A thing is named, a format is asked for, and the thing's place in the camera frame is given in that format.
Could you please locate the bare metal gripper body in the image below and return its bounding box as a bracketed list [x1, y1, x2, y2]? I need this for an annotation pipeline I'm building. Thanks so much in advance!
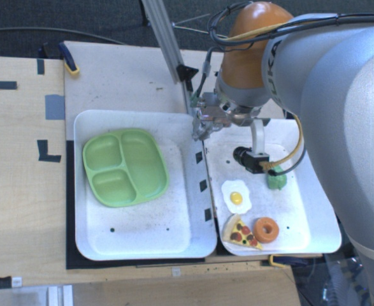
[196, 91, 271, 128]

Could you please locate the green divided plate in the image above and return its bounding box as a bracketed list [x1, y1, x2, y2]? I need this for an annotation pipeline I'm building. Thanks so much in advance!
[82, 128, 170, 208]

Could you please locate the white and yellow fried egg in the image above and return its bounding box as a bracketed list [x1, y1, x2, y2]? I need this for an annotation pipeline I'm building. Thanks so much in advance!
[220, 179, 253, 215]

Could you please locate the green broccoli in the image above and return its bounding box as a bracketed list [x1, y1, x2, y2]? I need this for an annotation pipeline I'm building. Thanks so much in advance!
[266, 164, 288, 191]

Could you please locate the white plastic tray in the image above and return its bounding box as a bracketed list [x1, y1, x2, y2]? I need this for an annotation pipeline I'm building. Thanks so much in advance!
[202, 118, 343, 257]
[73, 109, 219, 261]

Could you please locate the pizza slice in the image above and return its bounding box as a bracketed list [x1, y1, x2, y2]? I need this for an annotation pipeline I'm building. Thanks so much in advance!
[222, 214, 264, 251]

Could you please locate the orange doughnut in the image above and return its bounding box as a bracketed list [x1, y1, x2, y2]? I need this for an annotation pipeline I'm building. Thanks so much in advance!
[253, 217, 280, 244]

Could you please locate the pale wood board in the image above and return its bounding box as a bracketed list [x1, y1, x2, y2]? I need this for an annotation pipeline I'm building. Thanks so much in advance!
[0, 55, 323, 289]

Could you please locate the black cylinder on white bracket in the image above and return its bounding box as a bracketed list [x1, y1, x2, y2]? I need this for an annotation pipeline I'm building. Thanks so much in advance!
[233, 119, 271, 175]

